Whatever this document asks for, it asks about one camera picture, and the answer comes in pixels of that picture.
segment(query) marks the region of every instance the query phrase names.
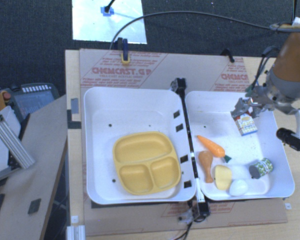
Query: green can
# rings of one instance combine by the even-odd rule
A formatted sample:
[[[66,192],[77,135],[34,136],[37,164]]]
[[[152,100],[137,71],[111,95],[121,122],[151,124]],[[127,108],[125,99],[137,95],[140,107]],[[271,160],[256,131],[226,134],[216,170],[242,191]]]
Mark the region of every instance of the green can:
[[[253,179],[259,179],[262,176],[271,173],[273,170],[274,166],[268,158],[264,158],[261,161],[249,166],[249,172]]]

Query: wooden table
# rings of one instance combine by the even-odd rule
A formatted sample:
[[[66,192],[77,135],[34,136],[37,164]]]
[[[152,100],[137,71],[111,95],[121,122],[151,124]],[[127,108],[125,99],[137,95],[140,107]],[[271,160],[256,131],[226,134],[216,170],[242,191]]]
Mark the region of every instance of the wooden table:
[[[245,68],[248,78],[252,82],[254,74],[259,66],[260,58],[244,57]],[[67,50],[65,53],[66,62],[66,89],[67,89],[67,109],[71,109],[72,97],[80,97],[80,62],[79,51]],[[300,101],[294,106],[300,108]],[[293,116],[287,116],[279,111],[275,111],[275,118],[278,127],[284,127],[295,131],[296,120]],[[81,121],[79,113],[72,114],[73,121]],[[288,223],[265,224],[252,226],[234,226],[223,228],[205,228],[190,230],[187,239],[197,240],[246,240],[246,239],[300,239],[300,152],[292,148],[284,147],[290,169],[295,181],[294,194],[286,199],[284,203],[290,204],[291,209],[286,211]],[[78,216],[78,221],[73,222],[73,226],[84,225],[83,206],[83,169],[82,169],[82,141],[80,129],[68,130],[68,153],[69,153],[69,182],[70,182],[70,215]],[[181,235],[183,231],[161,231],[146,233],[128,233],[115,235],[90,236],[89,240],[153,240],[153,239],[174,239]]]

